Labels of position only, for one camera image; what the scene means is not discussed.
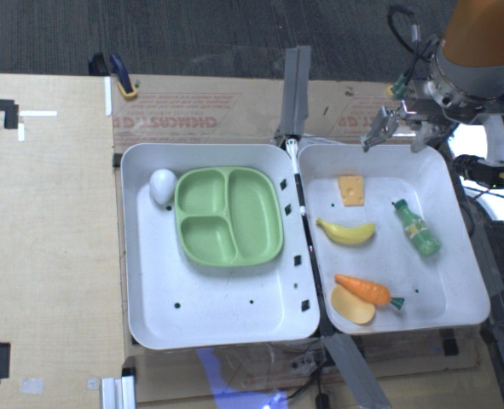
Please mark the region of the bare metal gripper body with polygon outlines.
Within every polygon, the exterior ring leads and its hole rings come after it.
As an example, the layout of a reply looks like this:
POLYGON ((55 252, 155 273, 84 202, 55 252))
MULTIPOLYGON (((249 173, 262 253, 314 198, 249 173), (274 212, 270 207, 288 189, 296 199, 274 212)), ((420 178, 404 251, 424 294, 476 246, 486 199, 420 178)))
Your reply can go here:
POLYGON ((444 81, 415 79, 408 84, 398 114, 410 123, 438 127, 452 124, 483 124, 498 116, 504 123, 504 100, 476 98, 444 81))

